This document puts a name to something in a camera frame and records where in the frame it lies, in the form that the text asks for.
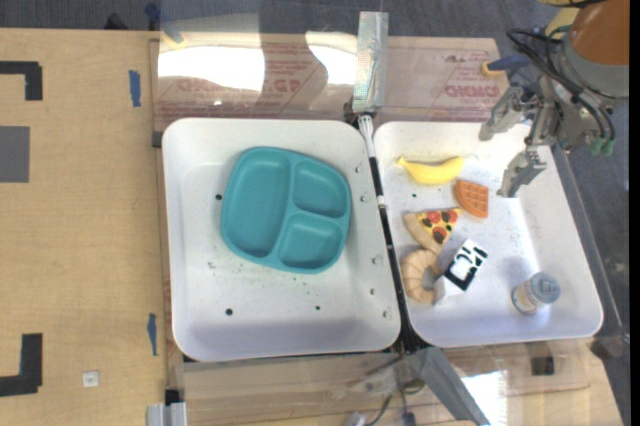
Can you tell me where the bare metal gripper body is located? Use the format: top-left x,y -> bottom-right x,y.
522,74 -> 619,151

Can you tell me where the orange waffle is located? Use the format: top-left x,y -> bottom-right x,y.
453,178 -> 490,220

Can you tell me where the white plastic tray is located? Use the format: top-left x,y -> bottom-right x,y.
372,120 -> 605,349
160,116 -> 402,363

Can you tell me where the brown cardboard board red print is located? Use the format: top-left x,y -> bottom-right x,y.
149,36 -> 624,426

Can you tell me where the yellow banana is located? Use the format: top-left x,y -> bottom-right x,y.
396,154 -> 466,186

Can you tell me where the pizza slice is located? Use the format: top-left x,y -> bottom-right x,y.
402,207 -> 463,256

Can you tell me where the white carton with black print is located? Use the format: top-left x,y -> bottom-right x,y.
432,237 -> 490,306

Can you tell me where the small bottle with grey lid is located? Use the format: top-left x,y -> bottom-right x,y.
510,271 -> 562,316

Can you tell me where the tan croissant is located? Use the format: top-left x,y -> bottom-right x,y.
399,247 -> 444,305

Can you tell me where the teal divided plate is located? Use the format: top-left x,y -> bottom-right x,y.
219,146 -> 353,276

